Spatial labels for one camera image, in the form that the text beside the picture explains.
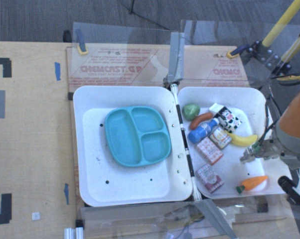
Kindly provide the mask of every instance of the blue divided plate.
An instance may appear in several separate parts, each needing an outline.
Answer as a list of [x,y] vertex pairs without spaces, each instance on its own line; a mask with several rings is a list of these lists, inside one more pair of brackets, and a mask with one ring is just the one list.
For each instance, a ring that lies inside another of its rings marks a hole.
[[171,152],[168,130],[162,116],[147,106],[129,106],[109,112],[106,138],[114,159],[123,166],[151,165]]

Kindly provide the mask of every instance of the dark gray floor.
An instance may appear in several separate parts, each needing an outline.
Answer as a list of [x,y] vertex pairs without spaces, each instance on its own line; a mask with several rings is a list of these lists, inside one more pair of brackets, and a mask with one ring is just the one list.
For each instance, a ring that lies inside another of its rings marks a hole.
[[[133,13],[129,14],[131,0],[0,0],[0,41],[62,42],[63,32],[67,29],[72,31],[74,22],[180,30],[182,20],[252,24],[254,34],[264,38],[266,26],[275,24],[293,1],[135,0]],[[275,46],[280,55],[299,35],[300,10],[289,27],[290,32],[285,33],[289,41],[283,38]],[[224,36],[228,36],[226,30],[217,36],[224,45],[240,45],[235,43],[237,38],[232,40]],[[300,73],[300,53],[291,60],[291,64],[290,73]],[[274,90],[276,101],[284,111],[300,91],[300,85],[274,86]],[[300,208],[294,210],[296,221],[300,224]]]

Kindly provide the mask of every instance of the yellow pole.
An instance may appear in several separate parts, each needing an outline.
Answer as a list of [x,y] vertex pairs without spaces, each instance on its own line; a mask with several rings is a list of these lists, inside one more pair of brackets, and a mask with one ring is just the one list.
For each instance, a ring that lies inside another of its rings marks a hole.
[[263,46],[270,47],[283,28],[290,22],[294,15],[300,9],[300,0],[294,0],[290,7],[285,11],[279,21],[262,41]]
[[293,43],[293,45],[283,54],[281,61],[284,63],[289,63],[290,60],[298,53],[300,50],[300,37]]

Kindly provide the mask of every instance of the gray carpet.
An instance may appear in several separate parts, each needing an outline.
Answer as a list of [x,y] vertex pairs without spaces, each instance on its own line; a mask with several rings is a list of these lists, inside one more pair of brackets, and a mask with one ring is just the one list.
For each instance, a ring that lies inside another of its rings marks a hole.
[[[195,44],[243,45],[264,38],[294,0],[0,0],[0,41],[62,42],[74,22],[180,30],[182,20],[201,21]],[[207,22],[231,22],[237,28],[208,29]],[[300,34],[300,10],[273,46],[282,55]],[[290,73],[300,73],[300,52]],[[300,85],[274,86],[282,111]],[[296,212],[300,224],[300,208]]]

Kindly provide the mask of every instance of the carrot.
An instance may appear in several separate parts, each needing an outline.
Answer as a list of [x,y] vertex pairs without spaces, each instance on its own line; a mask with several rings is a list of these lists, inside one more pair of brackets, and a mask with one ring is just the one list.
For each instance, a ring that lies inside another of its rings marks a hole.
[[241,182],[241,185],[236,187],[236,190],[239,193],[242,193],[243,190],[251,190],[254,189],[256,186],[260,185],[268,178],[267,175],[255,176],[252,178],[245,179]]
[[195,130],[202,121],[209,120],[212,117],[213,117],[213,113],[211,112],[198,115],[197,117],[194,118],[193,121],[191,121],[190,129]]

